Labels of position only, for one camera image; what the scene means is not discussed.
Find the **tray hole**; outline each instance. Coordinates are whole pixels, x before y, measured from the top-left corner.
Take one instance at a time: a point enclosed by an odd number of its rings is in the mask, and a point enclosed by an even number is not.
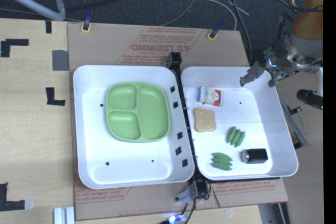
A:
[[[175,153],[178,156],[182,152],[181,147],[179,146],[177,149],[175,149]]]
[[[187,159],[182,160],[182,167],[185,167],[187,165],[188,165],[188,160]]]

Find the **cardboard box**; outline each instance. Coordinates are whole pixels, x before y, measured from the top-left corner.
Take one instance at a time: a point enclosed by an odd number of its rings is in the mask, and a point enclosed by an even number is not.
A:
[[[71,125],[75,173],[76,219],[136,216],[180,212],[174,195],[188,182],[95,190],[83,185],[78,176],[76,125],[72,76],[83,65],[163,65],[169,52],[179,51],[181,70],[189,66],[248,66],[238,31],[219,31],[208,41],[209,29],[92,24],[88,34],[80,23],[68,24]],[[212,184],[209,200],[196,209],[255,205],[287,201],[282,179],[249,180]]]

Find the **divided green plate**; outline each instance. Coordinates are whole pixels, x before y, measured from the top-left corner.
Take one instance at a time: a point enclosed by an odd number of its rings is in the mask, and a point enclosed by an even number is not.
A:
[[[119,140],[154,142],[170,132],[167,96],[155,85],[114,84],[107,90],[105,104],[109,131]]]

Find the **toy bread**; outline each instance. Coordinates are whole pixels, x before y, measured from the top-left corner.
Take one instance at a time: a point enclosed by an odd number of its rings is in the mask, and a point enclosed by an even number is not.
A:
[[[215,112],[211,109],[194,109],[195,129],[197,132],[209,132],[216,129]]]

